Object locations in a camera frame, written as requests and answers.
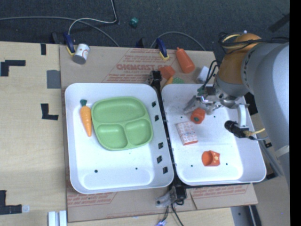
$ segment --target teal object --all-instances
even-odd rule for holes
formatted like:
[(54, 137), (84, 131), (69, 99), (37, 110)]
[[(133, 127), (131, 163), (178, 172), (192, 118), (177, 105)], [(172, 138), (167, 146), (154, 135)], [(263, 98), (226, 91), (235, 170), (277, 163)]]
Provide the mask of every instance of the teal object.
[(92, 122), (99, 143), (111, 151), (136, 148), (153, 137), (150, 116), (135, 97), (115, 97), (93, 104)]
[(136, 18), (136, 17), (133, 17), (131, 20), (130, 20), (130, 26), (132, 27), (132, 28), (136, 28), (137, 26), (138, 26), (138, 22), (139, 22), (139, 20), (138, 20), (138, 18)]

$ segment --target cardboard box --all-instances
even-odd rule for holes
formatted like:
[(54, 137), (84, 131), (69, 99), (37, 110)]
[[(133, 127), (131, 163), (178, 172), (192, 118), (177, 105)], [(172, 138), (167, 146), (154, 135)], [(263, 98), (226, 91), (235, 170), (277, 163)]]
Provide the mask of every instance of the cardboard box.
[[(164, 213), (165, 208), (156, 207), (156, 198), (168, 192), (168, 188), (151, 188), (103, 194), (80, 194), (70, 184), (67, 128), (65, 119), (65, 89), (73, 83), (144, 83), (152, 70), (172, 66), (174, 77), (186, 83), (196, 83), (203, 66), (215, 60), (213, 52), (186, 51), (196, 70), (184, 74), (177, 62), (175, 50), (167, 51), (170, 58), (161, 59), (157, 49), (91, 47), (87, 62), (79, 65), (72, 61), (66, 46), (60, 46), (63, 136), (66, 165), (66, 190), (68, 222), (122, 218)], [(178, 211), (203, 210), (256, 204), (252, 184), (234, 186), (206, 186), (187, 189), (187, 199)]]

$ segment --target blue clamp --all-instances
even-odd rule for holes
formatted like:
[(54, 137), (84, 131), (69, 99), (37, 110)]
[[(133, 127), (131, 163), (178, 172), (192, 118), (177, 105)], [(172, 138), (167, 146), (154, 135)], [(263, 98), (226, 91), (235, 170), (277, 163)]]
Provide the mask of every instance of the blue clamp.
[(65, 42), (68, 46), (69, 51), (72, 54), (75, 53), (74, 45), (73, 45), (73, 42), (72, 42), (72, 39), (71, 39), (70, 35), (67, 32), (64, 32), (63, 36), (64, 36), (64, 40), (65, 40)]
[(169, 59), (169, 55), (167, 54), (167, 50), (166, 50), (166, 47), (165, 47), (165, 44), (163, 42), (163, 40), (161, 38), (157, 38), (156, 39), (156, 43), (160, 49), (160, 56), (162, 57), (163, 60), (168, 60)]

